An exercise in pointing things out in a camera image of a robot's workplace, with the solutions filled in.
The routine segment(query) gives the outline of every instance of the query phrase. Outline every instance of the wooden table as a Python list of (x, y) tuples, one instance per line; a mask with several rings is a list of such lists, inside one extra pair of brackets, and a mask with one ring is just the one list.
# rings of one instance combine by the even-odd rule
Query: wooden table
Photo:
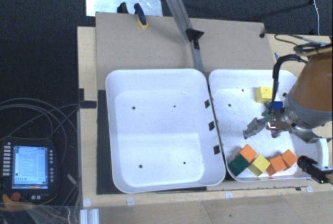
[[(206, 25), (210, 23), (209, 20), (204, 20), (204, 22)], [(241, 22), (218, 22), (221, 25), (233, 25), (235, 34), (229, 35), (229, 41), (230, 38), (237, 37), (239, 30), (244, 29), (245, 25)], [(196, 19), (194, 23), (198, 24), (200, 20)], [(255, 31), (250, 29), (249, 33), (248, 36), (252, 37)], [(266, 35), (265, 38), (271, 49), (271, 56), (267, 58), (271, 59), (272, 64), (275, 60), (274, 53), (279, 56), (292, 53), (290, 44), (276, 41), (271, 34)], [(310, 38), (329, 42), (329, 37), (310, 36)], [(206, 64), (209, 62), (207, 55), (209, 55), (209, 51), (204, 52), (203, 55)], [(80, 88), (84, 88), (85, 100), (97, 101), (98, 66), (95, 28), (78, 28), (78, 58), (79, 85)], [(296, 62), (283, 65), (283, 69), (289, 70), (295, 76), (299, 75), (302, 67), (302, 64)], [(315, 132), (320, 136), (332, 136), (332, 123), (317, 128)], [(250, 217), (246, 220), (249, 221), (248, 223), (258, 223), (255, 216), (257, 214), (264, 216), (266, 221), (270, 217), (275, 219), (278, 217), (277, 219), (280, 220), (294, 220), (295, 223), (311, 223), (309, 220), (315, 220), (317, 214), (320, 214), (324, 219), (332, 217), (330, 207), (327, 204), (333, 204), (333, 186), (319, 185), (313, 181), (297, 179), (254, 183), (223, 182), (217, 187), (209, 187), (208, 191), (205, 192), (97, 195), (97, 109), (80, 110), (80, 133), (79, 159), (81, 162), (83, 205), (86, 208), (112, 206), (112, 208), (101, 209), (101, 223), (106, 223), (106, 220), (110, 220), (110, 218), (113, 220), (112, 223), (155, 223), (157, 220), (159, 223), (218, 223), (222, 220), (225, 221), (224, 223), (228, 223), (232, 219), (237, 222), (237, 218), (233, 218), (236, 215), (240, 219), (245, 218), (246, 215), (253, 215), (252, 219)], [(329, 149), (330, 157), (332, 157), (331, 144)], [(307, 193), (307, 186), (312, 187), (312, 194)], [(234, 199), (226, 200), (229, 193), (232, 194)], [(326, 199), (325, 203), (321, 203), (323, 197)], [(128, 198), (134, 198), (134, 207), (126, 205)], [(226, 208), (230, 212), (230, 217), (223, 215)], [(285, 218), (286, 216), (281, 218), (281, 210), (285, 211), (287, 218)], [(310, 214), (311, 216), (306, 218), (301, 216), (302, 214), (305, 216)]]

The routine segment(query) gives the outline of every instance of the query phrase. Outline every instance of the empty white tray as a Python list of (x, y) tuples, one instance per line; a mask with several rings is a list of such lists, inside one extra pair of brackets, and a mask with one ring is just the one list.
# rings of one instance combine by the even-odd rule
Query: empty white tray
[(194, 69), (106, 78), (114, 184), (125, 193), (216, 185), (225, 177), (207, 80)]
[[(293, 74), (280, 71), (276, 101), (284, 101), (282, 94), (289, 93), (295, 81)], [(227, 164), (246, 144), (267, 159), (290, 149), (297, 157), (306, 155), (317, 160), (316, 144), (307, 144), (288, 132), (283, 132), (278, 138), (272, 138), (271, 132), (263, 129), (258, 134), (244, 139), (242, 131), (253, 118), (262, 118), (261, 113), (265, 110), (265, 105), (256, 103), (254, 92), (259, 86), (273, 86), (271, 70), (215, 70), (209, 75), (209, 85)], [(238, 181), (310, 177), (302, 172), (297, 164), (271, 177), (267, 172), (257, 177), (249, 169), (245, 169), (237, 177), (232, 173), (231, 176)]]

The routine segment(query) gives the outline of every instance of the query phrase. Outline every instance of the toy block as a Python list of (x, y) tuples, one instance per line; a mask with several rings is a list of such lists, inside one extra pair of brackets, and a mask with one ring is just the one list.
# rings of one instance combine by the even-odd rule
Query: toy block
[(269, 167), (269, 165), (270, 162), (267, 159), (262, 155), (258, 155), (248, 168), (253, 174), (259, 176)]
[(249, 165), (250, 163), (242, 155), (238, 155), (228, 164), (228, 168), (234, 174), (234, 176), (237, 176)]
[(290, 168), (297, 161), (297, 156), (295, 156), (289, 149), (282, 155), (283, 161), (286, 163), (287, 168)]
[(277, 172), (281, 171), (281, 170), (286, 170), (287, 169), (287, 165), (283, 161), (283, 159), (280, 155), (270, 159), (269, 161), (270, 161), (271, 164), (267, 168), (267, 173), (270, 176), (273, 175), (274, 173), (277, 173)]
[(247, 144), (235, 155), (235, 157), (238, 157), (239, 155), (242, 155), (247, 160), (247, 162), (251, 163), (256, 157), (257, 153)]
[(272, 99), (272, 89), (270, 87), (260, 86), (255, 91), (255, 101), (257, 103), (268, 103)]

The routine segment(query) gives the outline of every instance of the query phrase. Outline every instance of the lit display screen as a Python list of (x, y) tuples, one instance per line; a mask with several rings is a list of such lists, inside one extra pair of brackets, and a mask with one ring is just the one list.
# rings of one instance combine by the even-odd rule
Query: lit display screen
[(13, 189), (48, 189), (47, 148), (14, 146)]

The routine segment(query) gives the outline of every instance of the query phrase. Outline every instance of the red button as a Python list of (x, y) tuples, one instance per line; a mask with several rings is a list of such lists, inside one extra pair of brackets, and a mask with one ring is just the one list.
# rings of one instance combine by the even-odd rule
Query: red button
[(18, 202), (21, 199), (21, 194), (19, 192), (12, 193), (10, 199), (14, 202)]

